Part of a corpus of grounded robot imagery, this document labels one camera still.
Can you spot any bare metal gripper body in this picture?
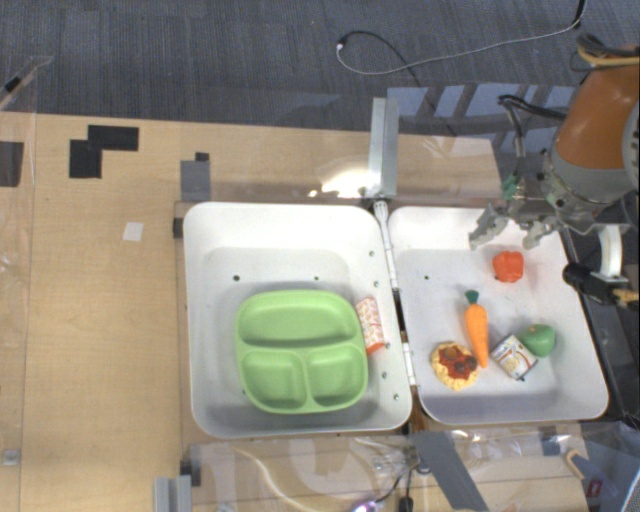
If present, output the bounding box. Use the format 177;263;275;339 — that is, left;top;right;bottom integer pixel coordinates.
503;188;604;235

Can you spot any orange bell pepper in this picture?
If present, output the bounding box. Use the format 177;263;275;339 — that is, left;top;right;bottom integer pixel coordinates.
491;250;526;284

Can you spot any white plastic tray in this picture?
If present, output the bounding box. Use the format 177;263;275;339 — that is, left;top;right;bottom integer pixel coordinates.
181;200;414;441
387;205;611;428

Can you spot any thin black and white rod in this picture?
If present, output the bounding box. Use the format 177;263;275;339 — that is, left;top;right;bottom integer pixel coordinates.
373;199;418;387

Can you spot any orange carrot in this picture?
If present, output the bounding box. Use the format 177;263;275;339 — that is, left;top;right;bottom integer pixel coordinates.
463;289;491;370

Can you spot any green bell pepper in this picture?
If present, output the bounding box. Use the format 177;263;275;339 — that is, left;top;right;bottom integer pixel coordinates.
517;323;557;359

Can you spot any white can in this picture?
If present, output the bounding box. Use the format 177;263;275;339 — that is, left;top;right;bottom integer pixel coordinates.
489;334;539;382

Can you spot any toy spaghetti with meatballs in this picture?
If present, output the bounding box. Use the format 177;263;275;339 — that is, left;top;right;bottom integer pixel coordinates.
430;340;480;392

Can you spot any white and orange patterned packet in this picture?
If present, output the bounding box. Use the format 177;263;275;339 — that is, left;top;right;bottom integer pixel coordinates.
355;295;391;357

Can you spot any green divided plate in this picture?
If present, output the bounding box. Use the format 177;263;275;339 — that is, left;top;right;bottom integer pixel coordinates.
233;289;371;416

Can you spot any black cylinder on white bracket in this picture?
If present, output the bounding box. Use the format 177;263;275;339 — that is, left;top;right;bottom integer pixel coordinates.
561;223;632;307

